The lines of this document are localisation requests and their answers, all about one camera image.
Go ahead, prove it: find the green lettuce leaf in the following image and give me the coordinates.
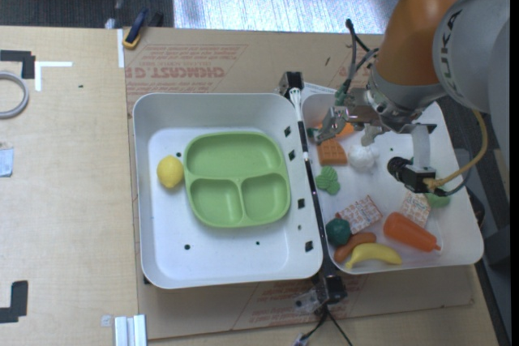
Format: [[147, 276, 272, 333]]
[[315, 165, 341, 196]]

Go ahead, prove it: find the white plastic tray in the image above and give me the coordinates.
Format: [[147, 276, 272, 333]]
[[301, 92, 485, 276], [131, 92, 324, 291]]

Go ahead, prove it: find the yellow lemon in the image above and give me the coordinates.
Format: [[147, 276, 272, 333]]
[[156, 154, 186, 190]]

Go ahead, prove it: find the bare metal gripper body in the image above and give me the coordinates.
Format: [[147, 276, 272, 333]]
[[334, 88, 423, 134]]

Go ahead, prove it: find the brown waffle biscuit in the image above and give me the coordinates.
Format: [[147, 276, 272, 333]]
[[315, 138, 350, 167]]

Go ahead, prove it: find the white tape roll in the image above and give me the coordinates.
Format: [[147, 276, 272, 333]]
[[0, 70, 31, 120]]

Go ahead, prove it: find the orange and white carton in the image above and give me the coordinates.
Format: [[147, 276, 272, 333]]
[[398, 190, 432, 229], [335, 194, 384, 236]]

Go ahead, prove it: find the black cylinder on white bracket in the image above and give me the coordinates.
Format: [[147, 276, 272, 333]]
[[386, 122, 439, 194]]

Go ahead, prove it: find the black block with thin wires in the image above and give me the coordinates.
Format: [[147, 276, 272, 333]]
[[311, 275, 349, 305], [278, 70, 305, 96]]

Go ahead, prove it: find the light green round toy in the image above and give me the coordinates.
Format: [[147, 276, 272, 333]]
[[423, 192, 452, 210]]

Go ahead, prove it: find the dark green broccoli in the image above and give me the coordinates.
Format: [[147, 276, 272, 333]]
[[324, 217, 353, 248]]

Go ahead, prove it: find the yellow banana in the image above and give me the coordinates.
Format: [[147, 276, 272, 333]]
[[344, 242, 404, 271]]

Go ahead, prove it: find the orange-brown sausage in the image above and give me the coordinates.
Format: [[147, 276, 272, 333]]
[[332, 231, 378, 263]]

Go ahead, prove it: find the white cauliflower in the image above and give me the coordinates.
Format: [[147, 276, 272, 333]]
[[348, 143, 381, 173]]

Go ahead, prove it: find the orange bottle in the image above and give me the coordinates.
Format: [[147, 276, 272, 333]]
[[382, 211, 442, 254]]

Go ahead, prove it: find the green divided plate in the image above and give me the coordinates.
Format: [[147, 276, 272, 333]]
[[182, 130, 293, 229]]

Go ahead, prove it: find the brown cardboard board red print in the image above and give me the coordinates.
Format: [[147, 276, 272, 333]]
[[122, 26, 476, 341]]

